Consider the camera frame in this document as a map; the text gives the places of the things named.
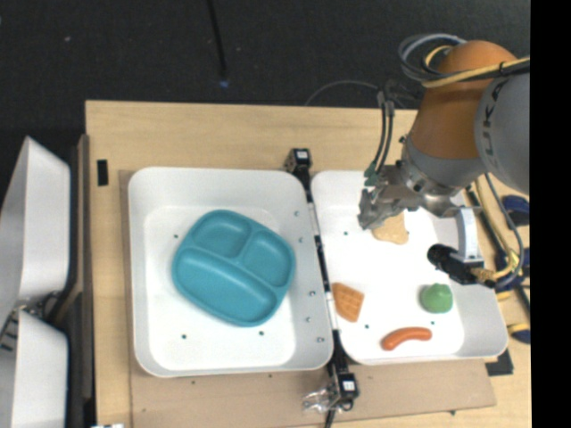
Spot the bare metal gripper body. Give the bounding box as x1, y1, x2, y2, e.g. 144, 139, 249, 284
373, 162, 465, 218

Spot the blue divided plate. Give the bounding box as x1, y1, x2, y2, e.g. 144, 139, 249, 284
170, 209, 297, 329

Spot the black block with thin wires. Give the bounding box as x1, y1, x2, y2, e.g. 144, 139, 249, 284
330, 371, 360, 404
283, 147, 313, 174

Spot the white plastic tray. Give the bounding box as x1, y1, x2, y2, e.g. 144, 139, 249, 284
310, 169, 510, 366
127, 166, 335, 379

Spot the thin black and white rod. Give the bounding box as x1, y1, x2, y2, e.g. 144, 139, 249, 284
297, 167, 347, 375

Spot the orange sausage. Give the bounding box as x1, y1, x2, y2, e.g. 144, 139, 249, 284
380, 325, 434, 352

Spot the orange biscuit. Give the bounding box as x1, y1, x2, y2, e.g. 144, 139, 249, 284
330, 282, 366, 324

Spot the green round toy vegetable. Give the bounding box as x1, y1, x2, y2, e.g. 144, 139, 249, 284
418, 282, 455, 315

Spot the black cylinder on white bracket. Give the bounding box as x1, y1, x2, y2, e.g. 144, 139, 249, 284
426, 207, 497, 288

